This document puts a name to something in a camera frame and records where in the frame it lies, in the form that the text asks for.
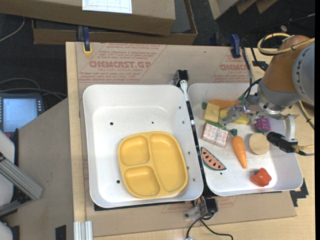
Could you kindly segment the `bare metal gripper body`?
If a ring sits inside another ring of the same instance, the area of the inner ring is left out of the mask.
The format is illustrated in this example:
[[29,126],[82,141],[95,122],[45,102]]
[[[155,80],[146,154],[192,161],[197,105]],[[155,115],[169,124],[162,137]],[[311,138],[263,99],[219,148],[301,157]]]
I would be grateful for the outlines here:
[[273,103],[263,103],[259,99],[245,99],[240,102],[242,112],[250,119],[270,117],[273,119],[284,119],[282,108],[274,106]]

